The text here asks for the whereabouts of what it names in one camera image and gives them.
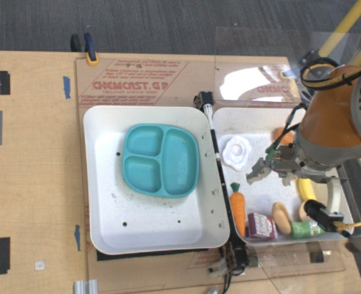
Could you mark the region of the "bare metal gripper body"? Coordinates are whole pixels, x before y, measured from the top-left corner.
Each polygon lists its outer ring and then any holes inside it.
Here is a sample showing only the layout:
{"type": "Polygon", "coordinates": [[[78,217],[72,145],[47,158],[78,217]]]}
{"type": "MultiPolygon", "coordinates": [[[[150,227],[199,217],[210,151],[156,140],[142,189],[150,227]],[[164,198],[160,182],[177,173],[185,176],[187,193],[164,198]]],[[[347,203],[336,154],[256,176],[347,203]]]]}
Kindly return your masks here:
{"type": "Polygon", "coordinates": [[[333,165],[326,165],[312,160],[306,153],[295,145],[279,146],[270,166],[282,179],[282,173],[291,172],[294,179],[310,179],[315,183],[326,183],[327,172],[334,169],[333,165]]]}

